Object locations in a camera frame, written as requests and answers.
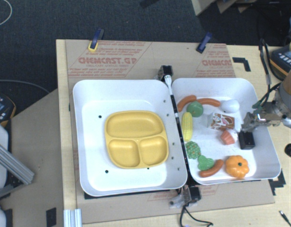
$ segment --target toy food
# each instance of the toy food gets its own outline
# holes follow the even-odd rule
[[[197,101],[201,103],[202,105],[207,104],[207,105],[211,105],[215,107],[219,107],[221,105],[220,101],[213,98],[200,98],[200,99],[197,99]]]
[[[186,96],[178,103],[177,105],[178,112],[181,112],[185,105],[196,100],[197,100],[197,97],[195,95]]]
[[[209,177],[216,174],[222,168],[223,164],[224,164],[223,160],[221,159],[217,160],[212,168],[205,171],[201,171],[199,173],[200,177]]]
[[[203,106],[198,101],[191,102],[186,111],[190,112],[193,117],[200,117],[203,114]]]
[[[185,144],[186,152],[187,152],[187,157],[189,159],[197,159],[198,157],[201,156],[201,150],[200,147],[196,142],[189,141]]]
[[[212,113],[208,119],[208,128],[220,131],[234,129],[235,118],[220,113]]]
[[[206,158],[203,155],[198,157],[198,169],[200,171],[208,170],[215,164],[214,160],[211,158]]]
[[[221,140],[225,145],[234,144],[238,140],[238,134],[232,129],[226,129],[221,134]]]
[[[226,172],[237,178],[244,178],[249,172],[248,162],[242,156],[230,156],[226,162]]]
[[[190,112],[182,115],[182,134],[184,141],[190,141],[193,136],[193,117]]]
[[[240,104],[236,99],[227,100],[221,104],[222,111],[228,114],[238,112],[239,108]]]

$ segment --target orange pumpkin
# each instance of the orange pumpkin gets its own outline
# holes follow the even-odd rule
[[[249,172],[248,162],[242,156],[230,156],[225,166],[226,172],[236,178],[244,178]]]

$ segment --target corn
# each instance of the corn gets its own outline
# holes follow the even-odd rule
[[[193,117],[190,112],[185,112],[182,116],[182,134],[184,141],[190,141],[193,136]]]

